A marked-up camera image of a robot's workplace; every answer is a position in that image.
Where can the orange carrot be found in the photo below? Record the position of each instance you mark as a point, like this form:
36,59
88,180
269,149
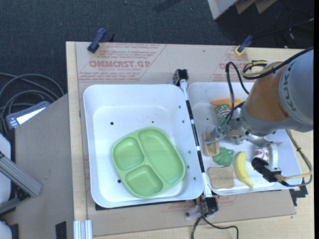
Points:
220,101

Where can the white plastic tray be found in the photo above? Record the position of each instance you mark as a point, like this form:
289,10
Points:
284,155
139,101

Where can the red and white can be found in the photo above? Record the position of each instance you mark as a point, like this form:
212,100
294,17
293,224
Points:
261,154

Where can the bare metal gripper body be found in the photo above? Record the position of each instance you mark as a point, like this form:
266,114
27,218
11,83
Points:
236,128

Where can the green lettuce leaf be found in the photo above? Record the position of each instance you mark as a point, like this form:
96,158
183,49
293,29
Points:
224,157

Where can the green divided plate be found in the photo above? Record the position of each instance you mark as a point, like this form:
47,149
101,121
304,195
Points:
159,148

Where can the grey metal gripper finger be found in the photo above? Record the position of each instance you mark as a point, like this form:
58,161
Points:
239,141
212,137

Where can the thin black and white rod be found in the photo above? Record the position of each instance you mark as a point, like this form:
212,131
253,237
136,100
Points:
193,126

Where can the brown cardboard board red print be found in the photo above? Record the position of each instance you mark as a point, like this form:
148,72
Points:
154,61

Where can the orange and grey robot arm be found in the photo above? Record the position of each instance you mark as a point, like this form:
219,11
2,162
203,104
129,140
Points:
271,101

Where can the brown bread slice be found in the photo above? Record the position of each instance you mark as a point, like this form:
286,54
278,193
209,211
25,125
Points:
221,177

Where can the yellow banana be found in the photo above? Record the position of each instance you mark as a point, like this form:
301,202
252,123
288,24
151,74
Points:
241,168

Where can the green and red can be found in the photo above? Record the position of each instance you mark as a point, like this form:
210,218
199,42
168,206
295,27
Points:
222,112

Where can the pale wooden block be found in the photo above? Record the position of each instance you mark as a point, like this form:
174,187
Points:
211,149

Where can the black cylinder on white bracket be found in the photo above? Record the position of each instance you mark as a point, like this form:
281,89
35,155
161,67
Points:
264,167

